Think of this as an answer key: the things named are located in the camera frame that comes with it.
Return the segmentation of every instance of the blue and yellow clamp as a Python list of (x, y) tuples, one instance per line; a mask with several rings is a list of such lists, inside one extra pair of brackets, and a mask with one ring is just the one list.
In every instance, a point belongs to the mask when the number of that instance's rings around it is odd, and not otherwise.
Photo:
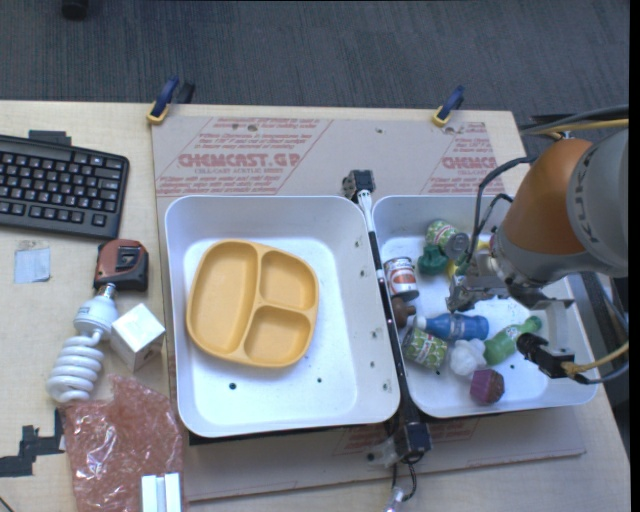
[(432, 121), (436, 126), (442, 128), (449, 122), (452, 111), (460, 108), (460, 105), (462, 105), (462, 102), (464, 101), (464, 97), (462, 96), (463, 93), (464, 87), (459, 85), (455, 88), (453, 93), (451, 93), (451, 96), (449, 96), (447, 101), (438, 107), (432, 117)]
[(174, 75), (164, 84), (162, 91), (160, 91), (156, 101), (152, 103), (151, 109), (147, 113), (147, 120), (151, 124), (160, 124), (167, 117), (169, 103), (171, 103), (173, 92), (178, 87), (178, 83), (180, 83), (180, 79), (178, 75)]

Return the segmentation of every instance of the green can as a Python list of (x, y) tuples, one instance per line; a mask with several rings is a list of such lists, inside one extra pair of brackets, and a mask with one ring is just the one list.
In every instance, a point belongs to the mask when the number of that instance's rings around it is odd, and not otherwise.
[(429, 224), (425, 240), (427, 244), (437, 245), (452, 260), (458, 258), (469, 247), (469, 235), (442, 219)]
[(437, 370), (447, 355), (447, 342), (422, 329), (409, 328), (402, 340), (402, 354), (410, 361)]

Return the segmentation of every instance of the green bottle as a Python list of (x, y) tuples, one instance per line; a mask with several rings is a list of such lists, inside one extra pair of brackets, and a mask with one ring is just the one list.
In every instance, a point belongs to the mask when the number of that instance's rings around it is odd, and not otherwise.
[(536, 332), (542, 327), (542, 320), (530, 316), (524, 323), (508, 325), (493, 338), (484, 342), (484, 358), (489, 366), (501, 363), (516, 351), (518, 336), (525, 332)]

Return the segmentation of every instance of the can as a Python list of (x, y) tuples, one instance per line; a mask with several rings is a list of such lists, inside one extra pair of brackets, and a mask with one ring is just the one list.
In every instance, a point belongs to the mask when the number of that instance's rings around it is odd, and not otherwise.
[(429, 224), (425, 240), (427, 244), (437, 245), (452, 260), (458, 258), (469, 247), (469, 235), (442, 219)]
[(440, 368), (447, 355), (447, 349), (446, 341), (416, 327), (410, 327), (402, 340), (404, 357), (432, 370)]
[(410, 301), (420, 295), (411, 258), (393, 258), (385, 261), (383, 266), (391, 298), (402, 297), (404, 301)]

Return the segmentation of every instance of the blue bottle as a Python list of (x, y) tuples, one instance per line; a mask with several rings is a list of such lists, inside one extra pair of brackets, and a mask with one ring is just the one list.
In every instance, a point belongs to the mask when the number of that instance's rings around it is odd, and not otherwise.
[(485, 340), (489, 335), (489, 321), (480, 315), (443, 313), (434, 318), (416, 315), (413, 326), (445, 341)]

